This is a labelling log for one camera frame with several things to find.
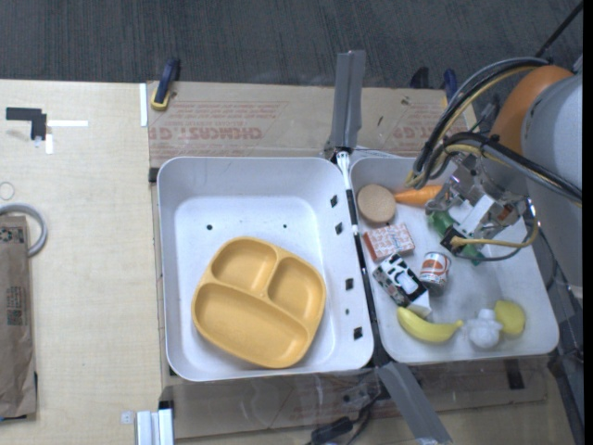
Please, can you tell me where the brown paper bag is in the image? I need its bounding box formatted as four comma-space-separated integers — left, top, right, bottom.
0, 215, 39, 421

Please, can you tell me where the green broccoli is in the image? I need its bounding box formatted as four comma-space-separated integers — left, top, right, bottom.
426, 210, 484, 267

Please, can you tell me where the brown cardboard board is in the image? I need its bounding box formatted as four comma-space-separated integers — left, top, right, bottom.
146, 80, 549, 439

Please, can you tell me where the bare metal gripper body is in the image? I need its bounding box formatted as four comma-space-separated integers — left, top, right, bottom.
443, 153, 493, 206

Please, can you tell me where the white plastic tray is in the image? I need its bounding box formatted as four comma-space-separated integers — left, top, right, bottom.
156, 156, 375, 383
349, 155, 561, 366

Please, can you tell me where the yellow divided plate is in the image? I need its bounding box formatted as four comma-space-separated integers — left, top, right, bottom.
190, 235, 328, 370

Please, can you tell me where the yellow lemon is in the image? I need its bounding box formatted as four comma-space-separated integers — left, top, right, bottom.
492, 299, 527, 338

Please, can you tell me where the yellow banana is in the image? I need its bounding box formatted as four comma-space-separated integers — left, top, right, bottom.
396, 306, 465, 345

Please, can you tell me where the orange carrot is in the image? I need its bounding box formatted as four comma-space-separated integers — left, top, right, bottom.
393, 184, 444, 208

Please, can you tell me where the tan round biscuit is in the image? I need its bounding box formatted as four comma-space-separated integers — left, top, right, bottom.
356, 184, 397, 226

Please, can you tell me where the black and white carton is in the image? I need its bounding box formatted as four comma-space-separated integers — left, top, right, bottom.
372, 252, 434, 320

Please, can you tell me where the orange and white can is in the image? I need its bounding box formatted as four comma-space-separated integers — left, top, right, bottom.
418, 251, 453, 297

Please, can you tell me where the white garlic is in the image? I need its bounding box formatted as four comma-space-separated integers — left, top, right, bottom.
463, 308, 504, 350

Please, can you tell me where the orange and white carton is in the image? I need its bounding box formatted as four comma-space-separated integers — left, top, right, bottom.
361, 222, 417, 264

